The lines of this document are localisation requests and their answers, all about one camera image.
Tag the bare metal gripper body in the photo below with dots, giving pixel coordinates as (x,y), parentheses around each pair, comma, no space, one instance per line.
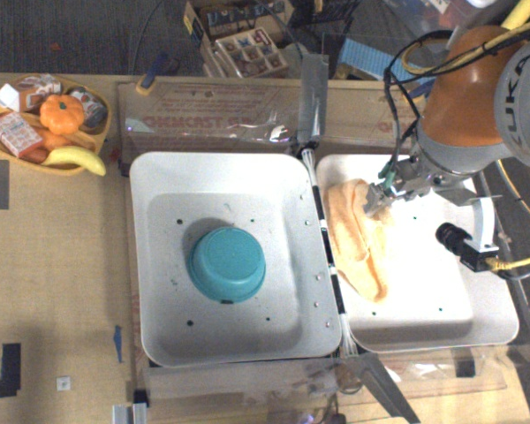
(413,181)

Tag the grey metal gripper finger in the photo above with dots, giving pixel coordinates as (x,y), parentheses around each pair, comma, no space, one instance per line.
(372,201)
(385,205)

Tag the yellow cloth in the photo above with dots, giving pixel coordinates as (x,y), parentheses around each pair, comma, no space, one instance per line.
(358,245)

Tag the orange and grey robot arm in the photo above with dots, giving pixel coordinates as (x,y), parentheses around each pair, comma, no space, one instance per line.
(461,104)

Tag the white plastic tray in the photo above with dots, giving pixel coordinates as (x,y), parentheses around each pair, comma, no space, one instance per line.
(274,254)
(424,272)

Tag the teal bowl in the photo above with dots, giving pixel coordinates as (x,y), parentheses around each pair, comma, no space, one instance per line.
(227,263)

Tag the yellow divided plate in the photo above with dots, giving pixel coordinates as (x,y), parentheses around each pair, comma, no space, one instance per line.
(90,141)

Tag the red and white can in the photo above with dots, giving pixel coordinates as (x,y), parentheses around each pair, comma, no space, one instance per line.
(90,106)

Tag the yellow banana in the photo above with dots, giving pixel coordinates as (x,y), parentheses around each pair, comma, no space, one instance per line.
(77,156)

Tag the orange pumpkin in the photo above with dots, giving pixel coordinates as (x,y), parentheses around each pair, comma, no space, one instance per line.
(62,113)

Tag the orange carrot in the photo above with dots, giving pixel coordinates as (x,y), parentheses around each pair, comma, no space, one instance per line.
(53,140)

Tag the red sausage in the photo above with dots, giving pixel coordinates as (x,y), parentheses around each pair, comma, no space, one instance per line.
(36,154)

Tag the brown and white packet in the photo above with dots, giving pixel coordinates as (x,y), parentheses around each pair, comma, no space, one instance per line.
(37,93)

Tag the small white square block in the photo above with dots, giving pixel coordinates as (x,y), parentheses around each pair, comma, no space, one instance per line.
(63,383)

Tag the red and white carton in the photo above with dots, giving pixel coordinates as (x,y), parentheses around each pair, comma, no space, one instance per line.
(15,134)

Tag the small white carton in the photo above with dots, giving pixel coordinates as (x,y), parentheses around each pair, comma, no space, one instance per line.
(6,96)

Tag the black cylinder on white bracket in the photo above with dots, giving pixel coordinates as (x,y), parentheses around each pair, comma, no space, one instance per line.
(466,247)

